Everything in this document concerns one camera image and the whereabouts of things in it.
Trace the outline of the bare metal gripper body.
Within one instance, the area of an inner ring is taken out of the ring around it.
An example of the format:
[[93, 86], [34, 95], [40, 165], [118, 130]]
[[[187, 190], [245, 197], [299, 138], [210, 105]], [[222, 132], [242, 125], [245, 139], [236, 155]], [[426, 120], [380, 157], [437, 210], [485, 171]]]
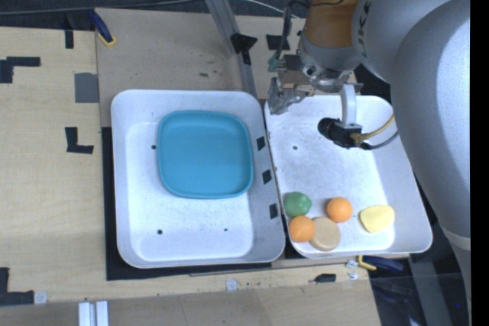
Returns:
[[275, 85], [285, 94], [287, 89], [304, 95], [338, 93], [344, 84], [354, 83], [354, 74], [350, 73], [339, 80], [318, 79], [311, 81], [303, 72], [298, 55], [285, 54], [276, 65]]

